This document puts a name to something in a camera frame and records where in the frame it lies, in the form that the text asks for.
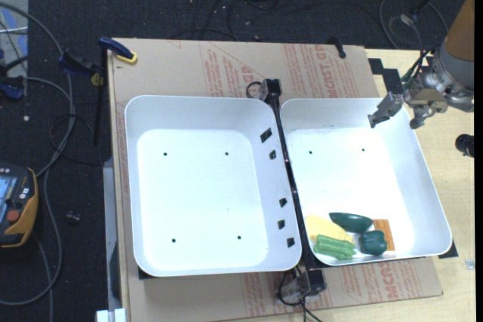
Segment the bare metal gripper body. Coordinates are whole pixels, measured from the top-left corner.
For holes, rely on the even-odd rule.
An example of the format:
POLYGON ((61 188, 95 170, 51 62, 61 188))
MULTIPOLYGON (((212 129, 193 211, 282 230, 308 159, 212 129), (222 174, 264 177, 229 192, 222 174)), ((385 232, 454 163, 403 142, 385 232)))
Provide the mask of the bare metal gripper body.
POLYGON ((404 101, 414 109, 444 112, 452 107, 474 111, 474 63, 457 58, 433 58, 405 91, 404 101))

